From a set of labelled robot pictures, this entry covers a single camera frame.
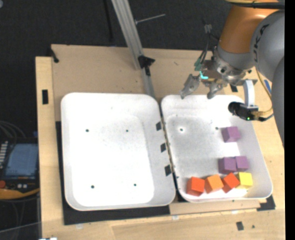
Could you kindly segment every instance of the black floor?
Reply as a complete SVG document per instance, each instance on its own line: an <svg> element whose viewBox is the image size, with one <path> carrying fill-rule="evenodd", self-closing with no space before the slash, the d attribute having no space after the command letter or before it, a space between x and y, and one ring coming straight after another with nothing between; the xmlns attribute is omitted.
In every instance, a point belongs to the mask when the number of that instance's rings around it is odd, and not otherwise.
<svg viewBox="0 0 295 240"><path fill-rule="evenodd" d="M33 137L38 131L35 57L48 56L51 44L125 47L126 43L111 0L107 0L107 8L112 36L105 0L2 1L0 120L15 124ZM223 0L129 0L129 3L137 21L165 14L137 25L142 46L161 49L202 50L206 44L202 18L219 36L231 8ZM38 221L36 200L26 202L24 209L22 203L14 205L0 202L0 231Z"/></svg>

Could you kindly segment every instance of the device screen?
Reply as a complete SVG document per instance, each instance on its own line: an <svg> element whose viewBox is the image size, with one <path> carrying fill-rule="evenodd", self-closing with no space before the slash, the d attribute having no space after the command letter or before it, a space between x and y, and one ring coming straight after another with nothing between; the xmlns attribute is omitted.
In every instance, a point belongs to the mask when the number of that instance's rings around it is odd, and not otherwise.
<svg viewBox="0 0 295 240"><path fill-rule="evenodd" d="M10 179L28 177L35 179L38 169L37 143L17 143L9 154L4 176Z"/></svg>

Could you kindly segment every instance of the red-orange block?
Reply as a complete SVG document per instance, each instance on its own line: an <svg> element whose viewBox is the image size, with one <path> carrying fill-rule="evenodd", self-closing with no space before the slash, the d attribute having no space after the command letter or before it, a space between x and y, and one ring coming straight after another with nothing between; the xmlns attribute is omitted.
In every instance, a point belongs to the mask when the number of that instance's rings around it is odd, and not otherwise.
<svg viewBox="0 0 295 240"><path fill-rule="evenodd" d="M199 197L204 192L205 180L203 178L191 177L186 184L186 193Z"/></svg>
<svg viewBox="0 0 295 240"><path fill-rule="evenodd" d="M234 175L233 172L230 172L222 179L224 187L222 188L225 193L231 191L238 185L240 185L239 179Z"/></svg>
<svg viewBox="0 0 295 240"><path fill-rule="evenodd" d="M219 174L214 174L205 179L205 190L207 193L211 193L223 188L223 182Z"/></svg>

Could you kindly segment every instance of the cube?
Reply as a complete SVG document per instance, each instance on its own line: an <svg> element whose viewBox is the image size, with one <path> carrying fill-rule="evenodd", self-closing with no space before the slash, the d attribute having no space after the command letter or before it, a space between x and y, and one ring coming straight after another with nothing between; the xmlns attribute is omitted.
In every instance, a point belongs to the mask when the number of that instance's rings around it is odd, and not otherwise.
<svg viewBox="0 0 295 240"><path fill-rule="evenodd" d="M235 157L223 157L218 160L218 172L229 174L237 171L237 161Z"/></svg>
<svg viewBox="0 0 295 240"><path fill-rule="evenodd" d="M240 185L239 179L235 176L233 172L230 172L227 176L222 179L223 182L223 191L225 193L231 191L232 189L236 188Z"/></svg>
<svg viewBox="0 0 295 240"><path fill-rule="evenodd" d="M199 197L204 192L205 180L203 178L191 177L186 184L186 193Z"/></svg>
<svg viewBox="0 0 295 240"><path fill-rule="evenodd" d="M235 161L238 172L245 172L249 169L248 158L245 155L236 156Z"/></svg>
<svg viewBox="0 0 295 240"><path fill-rule="evenodd" d="M205 179L205 190L207 193L215 192L223 188L223 182L219 174L214 174Z"/></svg>
<svg viewBox="0 0 295 240"><path fill-rule="evenodd" d="M225 127L221 130L221 133L225 143L236 142L241 138L241 134L237 126Z"/></svg>
<svg viewBox="0 0 295 240"><path fill-rule="evenodd" d="M250 172L240 171L237 173L236 177L239 180L239 185L237 189L249 189L253 186L252 174Z"/></svg>

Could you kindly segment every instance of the white tray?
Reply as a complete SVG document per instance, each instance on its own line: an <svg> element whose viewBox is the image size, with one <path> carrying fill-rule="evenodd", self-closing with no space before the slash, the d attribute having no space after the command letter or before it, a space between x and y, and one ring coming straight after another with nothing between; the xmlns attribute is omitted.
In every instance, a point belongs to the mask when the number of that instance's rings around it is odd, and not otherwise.
<svg viewBox="0 0 295 240"><path fill-rule="evenodd" d="M145 94L61 101L65 198L79 211L165 206L176 189L160 107Z"/></svg>
<svg viewBox="0 0 295 240"><path fill-rule="evenodd" d="M264 199L271 195L273 185L251 121L232 115L230 102L243 102L234 95L166 96L161 102L164 127L169 144L177 187L181 196L193 203L235 199ZM241 139L225 143L221 129L237 126ZM201 196L186 193L190 177L206 178L219 173L218 159L246 156L247 172L252 174L253 186L204 192Z"/></svg>

